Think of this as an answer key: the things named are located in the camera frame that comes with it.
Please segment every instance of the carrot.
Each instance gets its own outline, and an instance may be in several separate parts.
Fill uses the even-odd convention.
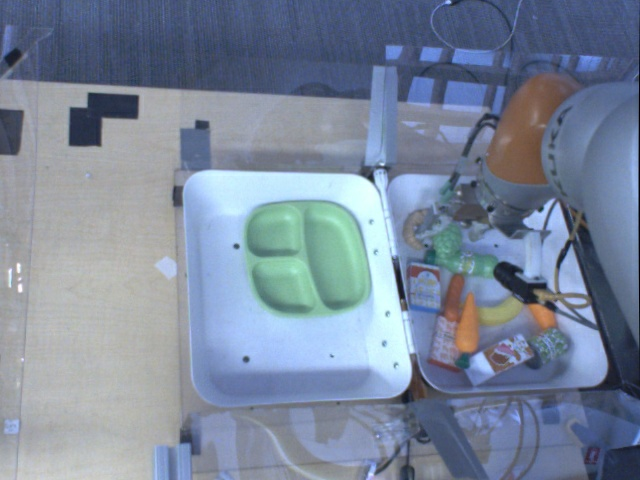
[[[529,304],[529,311],[543,331],[558,326],[554,312],[542,304]]]
[[[468,293],[462,308],[462,316],[456,330],[456,347],[462,353],[456,361],[458,368],[469,368],[469,354],[478,349],[480,319],[473,293]]]
[[[460,318],[460,296],[464,288],[464,277],[461,274],[455,274],[449,282],[447,288],[447,296],[444,300],[444,309],[442,316],[449,322],[457,322]]]

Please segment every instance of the banana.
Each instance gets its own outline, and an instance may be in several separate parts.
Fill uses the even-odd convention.
[[[520,314],[522,306],[515,297],[507,297],[497,306],[478,306],[480,325],[506,324]]]

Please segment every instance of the orange vegetable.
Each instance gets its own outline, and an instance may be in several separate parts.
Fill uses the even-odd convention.
[[[462,307],[462,316],[456,331],[456,347],[462,353],[472,354],[478,350],[480,341],[480,320],[473,293],[467,294]]]
[[[462,296],[463,288],[464,276],[455,274],[449,282],[447,296],[444,300],[444,309],[442,311],[442,316],[449,322],[457,322],[458,318],[460,318],[460,297]]]
[[[529,311],[543,331],[558,326],[555,313],[542,304],[529,304]]]

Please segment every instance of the white plastic tray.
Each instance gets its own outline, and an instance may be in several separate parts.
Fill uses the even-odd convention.
[[[398,237],[398,251],[403,273],[406,276],[407,263],[422,260],[421,254],[411,249],[402,240],[402,227],[406,217],[414,210],[427,208],[437,201],[438,190],[447,180],[446,176],[407,174],[395,178],[389,186],[389,201],[394,216]],[[546,211],[534,213],[526,223],[534,229],[541,229]],[[567,228],[559,209],[552,214],[549,229],[551,235],[544,241],[542,275],[553,283],[553,270],[558,252],[567,239]],[[509,240],[496,230],[487,232],[485,238],[476,243],[465,240],[468,250],[481,254],[495,254],[500,261],[509,261],[523,266],[525,253],[522,240]],[[442,297],[446,294],[451,274],[441,269]],[[584,281],[573,249],[562,265],[560,286],[565,292],[586,293]],[[495,280],[467,277],[466,294],[473,291],[480,305],[497,304],[507,296],[507,291]],[[595,321],[591,308],[581,310],[592,322]],[[494,377],[485,384],[473,387],[464,373],[455,373],[427,363],[435,315],[412,311],[411,320],[414,341],[424,378],[436,389],[450,394],[499,393],[506,391],[557,390],[585,388],[600,384],[608,370],[607,357],[600,333],[562,316],[558,316],[558,327],[571,340],[571,349],[564,356],[545,365],[539,370],[519,366]],[[480,350],[503,338],[520,332],[525,337],[539,331],[529,311],[523,309],[518,317],[501,327],[481,327]]]
[[[369,298],[327,317],[290,318],[252,295],[247,216],[283,201],[330,201],[360,226]],[[384,399],[411,378],[380,196],[349,174],[202,171],[184,188],[191,373],[200,396],[224,407]]]

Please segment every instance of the green can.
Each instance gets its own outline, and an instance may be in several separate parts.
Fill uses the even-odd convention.
[[[560,357],[569,350],[569,339],[555,327],[527,340],[534,356],[527,361],[527,366],[537,370],[548,362]]]

